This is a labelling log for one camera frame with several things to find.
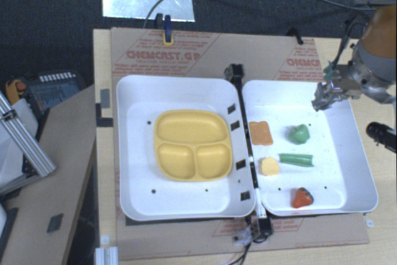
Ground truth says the white plastic tray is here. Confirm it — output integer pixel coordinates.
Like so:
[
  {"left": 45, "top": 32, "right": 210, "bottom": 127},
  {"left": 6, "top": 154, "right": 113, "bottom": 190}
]
[
  {"left": 241, "top": 79, "right": 380, "bottom": 217},
  {"left": 115, "top": 74, "right": 257, "bottom": 222}
]

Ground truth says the yellow divided plate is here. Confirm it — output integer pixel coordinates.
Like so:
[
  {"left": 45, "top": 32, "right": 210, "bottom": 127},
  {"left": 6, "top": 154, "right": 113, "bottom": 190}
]
[{"left": 153, "top": 109, "right": 234, "bottom": 182}]

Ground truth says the green bean pod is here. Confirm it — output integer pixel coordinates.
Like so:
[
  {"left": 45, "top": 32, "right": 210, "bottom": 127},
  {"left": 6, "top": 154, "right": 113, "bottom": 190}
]
[{"left": 278, "top": 152, "right": 315, "bottom": 168}]

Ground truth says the thin black and white rod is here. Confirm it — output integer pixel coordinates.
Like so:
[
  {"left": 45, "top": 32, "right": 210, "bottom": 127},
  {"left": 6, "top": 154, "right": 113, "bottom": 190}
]
[{"left": 233, "top": 76, "right": 263, "bottom": 218}]

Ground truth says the brown cardboard board, red print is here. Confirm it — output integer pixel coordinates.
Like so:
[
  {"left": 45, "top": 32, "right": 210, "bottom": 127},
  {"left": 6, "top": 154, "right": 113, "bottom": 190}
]
[{"left": 110, "top": 27, "right": 371, "bottom": 261}]

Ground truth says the green bell pepper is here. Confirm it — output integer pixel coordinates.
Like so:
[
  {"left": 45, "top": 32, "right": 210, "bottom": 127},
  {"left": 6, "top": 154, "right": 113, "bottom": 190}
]
[{"left": 285, "top": 124, "right": 311, "bottom": 146}]

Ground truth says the orange biscuit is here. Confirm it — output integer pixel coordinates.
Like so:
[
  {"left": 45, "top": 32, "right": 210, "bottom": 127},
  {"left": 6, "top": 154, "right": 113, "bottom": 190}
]
[{"left": 248, "top": 120, "right": 274, "bottom": 146}]

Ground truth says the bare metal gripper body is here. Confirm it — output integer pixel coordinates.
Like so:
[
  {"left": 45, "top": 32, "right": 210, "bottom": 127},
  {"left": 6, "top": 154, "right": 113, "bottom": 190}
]
[{"left": 328, "top": 63, "right": 364, "bottom": 101}]

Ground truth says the red strawberry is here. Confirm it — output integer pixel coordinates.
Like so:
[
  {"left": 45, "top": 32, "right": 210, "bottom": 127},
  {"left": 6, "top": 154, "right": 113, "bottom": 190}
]
[{"left": 291, "top": 186, "right": 314, "bottom": 209}]

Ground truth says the yellow cheese piece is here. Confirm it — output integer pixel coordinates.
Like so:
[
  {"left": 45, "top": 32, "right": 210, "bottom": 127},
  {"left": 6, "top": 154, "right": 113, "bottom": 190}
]
[{"left": 257, "top": 156, "right": 280, "bottom": 177}]

